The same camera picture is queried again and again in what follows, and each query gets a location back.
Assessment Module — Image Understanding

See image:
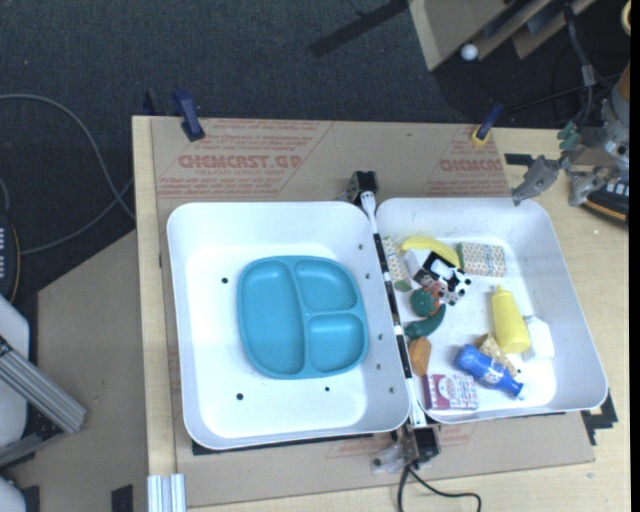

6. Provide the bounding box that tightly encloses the green and orange toy vegetable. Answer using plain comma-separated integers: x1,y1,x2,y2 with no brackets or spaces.
410,287,442,319

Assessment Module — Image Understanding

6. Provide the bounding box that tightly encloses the yellow squeeze bottle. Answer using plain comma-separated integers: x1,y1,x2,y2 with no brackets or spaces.
489,284,532,356

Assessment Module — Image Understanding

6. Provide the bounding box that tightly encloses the white plastic tray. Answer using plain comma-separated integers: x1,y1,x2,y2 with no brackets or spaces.
374,196,610,426
166,200,413,451

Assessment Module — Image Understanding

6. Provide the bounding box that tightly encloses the red and white carton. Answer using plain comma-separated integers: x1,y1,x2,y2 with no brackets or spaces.
424,372,480,412

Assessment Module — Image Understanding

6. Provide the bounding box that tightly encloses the small carton with printed figure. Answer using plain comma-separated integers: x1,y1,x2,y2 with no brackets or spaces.
412,269,465,307

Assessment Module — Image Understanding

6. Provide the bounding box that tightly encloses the yellow banana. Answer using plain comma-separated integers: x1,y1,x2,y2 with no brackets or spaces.
399,235,463,270

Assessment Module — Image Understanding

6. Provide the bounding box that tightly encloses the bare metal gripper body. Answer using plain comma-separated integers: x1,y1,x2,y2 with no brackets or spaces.
559,125,630,175

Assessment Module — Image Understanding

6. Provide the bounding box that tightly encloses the blue bottle with white cap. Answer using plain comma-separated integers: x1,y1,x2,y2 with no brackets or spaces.
453,343,529,401

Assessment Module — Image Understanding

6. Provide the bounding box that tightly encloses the blue divided plate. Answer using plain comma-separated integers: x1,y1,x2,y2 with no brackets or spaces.
236,255,371,381

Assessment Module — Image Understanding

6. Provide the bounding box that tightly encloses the tall white patterned carton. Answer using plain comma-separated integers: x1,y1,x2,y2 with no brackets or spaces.
381,235,413,292

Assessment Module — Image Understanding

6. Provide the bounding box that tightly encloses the brown cardboard board red print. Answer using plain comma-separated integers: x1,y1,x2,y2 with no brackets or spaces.
149,117,597,509

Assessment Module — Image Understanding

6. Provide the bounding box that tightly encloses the yellow patterned packet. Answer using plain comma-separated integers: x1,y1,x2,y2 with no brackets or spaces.
474,333,520,377

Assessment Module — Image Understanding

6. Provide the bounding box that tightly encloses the green and orange patterned carton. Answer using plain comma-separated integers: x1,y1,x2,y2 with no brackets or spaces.
456,240,508,278

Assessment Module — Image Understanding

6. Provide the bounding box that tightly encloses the dark green toy cucumber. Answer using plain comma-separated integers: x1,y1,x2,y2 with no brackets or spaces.
403,302,448,341

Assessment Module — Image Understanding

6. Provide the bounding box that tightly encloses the white plastic bottle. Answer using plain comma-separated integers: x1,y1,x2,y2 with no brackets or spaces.
521,314,556,362

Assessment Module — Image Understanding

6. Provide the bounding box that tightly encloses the black block with thin wires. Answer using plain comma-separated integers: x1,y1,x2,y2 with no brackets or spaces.
339,169,379,204
399,424,442,465

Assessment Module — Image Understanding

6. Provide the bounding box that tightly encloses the thin black and white rod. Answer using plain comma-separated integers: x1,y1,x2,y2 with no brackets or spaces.
360,191,427,427

